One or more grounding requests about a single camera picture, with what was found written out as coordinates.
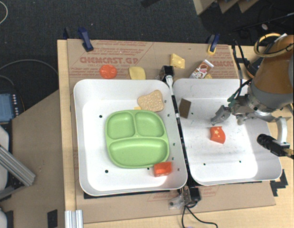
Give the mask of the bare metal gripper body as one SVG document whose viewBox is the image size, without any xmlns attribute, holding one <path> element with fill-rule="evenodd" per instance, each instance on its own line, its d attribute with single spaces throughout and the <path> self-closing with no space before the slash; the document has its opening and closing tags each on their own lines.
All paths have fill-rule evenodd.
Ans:
<svg viewBox="0 0 294 228">
<path fill-rule="evenodd" d="M 230 100 L 228 106 L 231 108 L 231 114 L 235 117 L 237 114 L 250 114 L 250 119 L 258 118 L 268 123 L 276 122 L 279 119 L 272 115 L 274 109 L 268 108 L 251 95 L 238 96 Z"/>
</svg>

